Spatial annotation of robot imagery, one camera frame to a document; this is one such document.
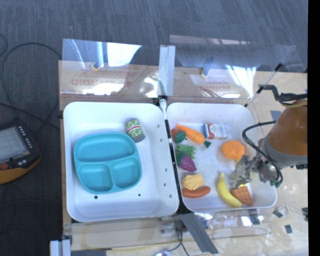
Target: white tray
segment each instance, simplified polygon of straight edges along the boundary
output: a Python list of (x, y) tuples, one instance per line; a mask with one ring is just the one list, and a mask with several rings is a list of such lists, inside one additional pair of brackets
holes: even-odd
[[(145, 139), (136, 143), (142, 176), (127, 190), (93, 194), (80, 184), (73, 161), (75, 143), (86, 135), (126, 133), (125, 123), (138, 119)], [(179, 206), (168, 136), (161, 110), (147, 103), (73, 102), (63, 111), (66, 206), (79, 222), (160, 217), (174, 214)]]
[[(270, 186), (269, 182), (261, 182), (257, 173), (251, 174), (252, 182), (247, 185), (254, 201), (252, 205), (243, 205), (241, 208), (231, 207), (221, 199), (216, 188), (220, 173), (225, 173), (225, 181), (230, 184), (229, 177), (236, 167), (236, 161), (228, 160), (222, 153), (221, 146), (224, 142), (230, 139), (238, 140), (245, 146), (245, 154), (250, 160), (256, 155), (256, 151), (242, 137), (243, 130), (254, 124), (247, 108), (238, 104), (172, 103), (167, 108), (167, 118), (170, 129), (180, 124), (203, 132), (202, 125), (205, 123), (222, 123), (227, 129), (228, 138), (226, 140), (208, 139), (211, 142), (209, 148), (206, 148), (204, 144), (196, 144), (190, 139), (182, 142), (182, 144), (196, 147), (193, 161), (197, 170), (189, 172), (177, 166), (181, 188), (183, 188), (182, 178), (185, 175), (201, 173), (205, 185), (211, 189), (210, 193), (203, 197), (182, 197), (189, 210), (198, 213), (212, 213), (236, 209), (267, 208), (276, 203), (275, 187)], [(255, 129), (249, 130), (247, 136), (258, 145), (258, 135)]]

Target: banana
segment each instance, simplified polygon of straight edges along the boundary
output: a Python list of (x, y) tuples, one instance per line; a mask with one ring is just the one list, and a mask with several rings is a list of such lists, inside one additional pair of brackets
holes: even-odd
[(232, 207), (241, 207), (242, 202), (240, 202), (237, 198), (235, 198), (230, 191), (227, 188), (225, 179), (224, 179), (225, 174), (221, 173), (220, 179), (217, 184), (217, 190), (220, 195), (220, 197), (225, 201), (228, 205)]

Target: dark fabric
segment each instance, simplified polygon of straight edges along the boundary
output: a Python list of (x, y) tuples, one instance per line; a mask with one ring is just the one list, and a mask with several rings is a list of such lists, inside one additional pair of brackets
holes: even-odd
[[(8, 43), (0, 56), (0, 125), (19, 118), (41, 152), (32, 171), (0, 185), (0, 254), (46, 256), (49, 241), (63, 234), (63, 39), (159, 46), (179, 35), (288, 45), (307, 68), (308, 0), (1, 0), (0, 34)], [(0, 36), (0, 53), (4, 47)], [(19, 201), (25, 199), (42, 201)]]

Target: carrot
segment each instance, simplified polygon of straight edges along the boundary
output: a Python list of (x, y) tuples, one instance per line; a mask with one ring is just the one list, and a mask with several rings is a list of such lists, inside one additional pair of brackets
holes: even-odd
[(184, 131), (185, 135), (186, 135), (187, 137), (189, 137), (189, 138), (190, 138), (192, 141), (194, 141), (195, 143), (198, 143), (198, 144), (204, 143), (207, 148), (208, 148), (209, 145), (211, 144), (210, 142), (206, 141), (205, 136), (204, 136), (201, 132), (199, 132), (199, 131), (197, 131), (197, 130), (195, 130), (195, 129), (192, 129), (192, 128), (190, 128), (190, 127), (183, 126), (183, 125), (181, 125), (181, 124), (176, 124), (176, 127), (177, 127), (179, 130)]

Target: hot dog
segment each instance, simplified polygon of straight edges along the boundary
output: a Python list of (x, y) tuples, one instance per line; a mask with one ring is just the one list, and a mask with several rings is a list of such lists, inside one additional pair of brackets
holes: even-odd
[(182, 195), (186, 198), (200, 198), (205, 196), (211, 191), (210, 187), (204, 186), (202, 188), (198, 188), (196, 190), (189, 190), (184, 188), (182, 190)]

